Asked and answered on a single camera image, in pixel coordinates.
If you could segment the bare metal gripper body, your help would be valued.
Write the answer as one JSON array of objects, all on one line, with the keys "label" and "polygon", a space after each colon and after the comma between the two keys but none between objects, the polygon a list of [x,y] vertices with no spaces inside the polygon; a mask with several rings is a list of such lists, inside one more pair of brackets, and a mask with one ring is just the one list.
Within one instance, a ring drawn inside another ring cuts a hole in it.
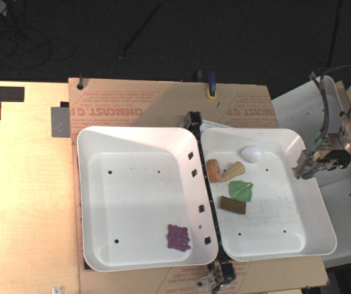
[{"label": "bare metal gripper body", "polygon": [[351,107],[341,113],[341,126],[337,133],[327,133],[328,154],[325,159],[329,164],[340,169],[351,163]]}]

